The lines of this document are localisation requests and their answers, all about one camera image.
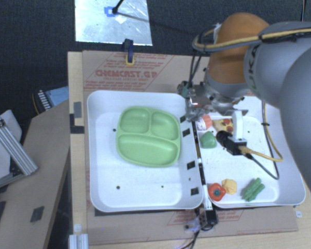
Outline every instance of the blue tape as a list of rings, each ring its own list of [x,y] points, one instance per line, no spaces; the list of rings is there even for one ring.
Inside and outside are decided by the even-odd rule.
[[[108,16],[109,18],[115,17],[115,15],[116,15],[116,14],[113,14],[113,13],[112,13],[112,9],[113,9],[113,8],[114,8],[114,7],[112,7],[112,6],[106,6],[106,7],[104,7],[104,12],[105,12],[106,16]]]

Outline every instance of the white tray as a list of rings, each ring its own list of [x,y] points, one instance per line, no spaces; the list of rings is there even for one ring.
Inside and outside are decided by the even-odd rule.
[[[123,160],[116,150],[121,113],[130,106],[185,115],[185,100],[177,94],[95,91],[87,102],[90,149],[90,196],[100,211],[193,209],[203,200],[192,125],[180,124],[179,159],[167,168],[149,168]],[[190,134],[183,136],[184,130]],[[188,163],[194,167],[188,169]]]
[[[246,97],[237,105],[240,109],[248,109],[248,114],[243,117],[244,135],[248,141],[247,146],[270,156],[262,123],[261,102],[256,97]],[[221,119],[219,114],[211,114],[212,119]],[[214,202],[224,209],[248,208],[259,206],[296,205],[305,199],[305,189],[301,174],[290,154],[280,122],[279,110],[267,106],[267,121],[270,124],[270,132],[275,145],[282,154],[283,162],[276,163],[280,175],[279,180],[274,180],[264,172],[256,163],[243,156],[232,156],[223,150],[220,144],[214,149],[202,149],[201,156],[207,184],[219,183],[223,179],[234,179],[237,182],[237,193],[225,195],[219,202]],[[272,174],[276,176],[274,164],[270,160],[254,155]],[[243,189],[252,179],[259,177],[265,185],[265,189],[251,202],[242,199]]]

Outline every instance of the silver metal sheet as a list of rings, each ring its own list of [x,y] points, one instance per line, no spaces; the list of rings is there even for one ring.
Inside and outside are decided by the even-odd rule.
[[[111,9],[119,0],[75,0],[76,41],[152,46],[146,0],[124,0],[118,13]]]

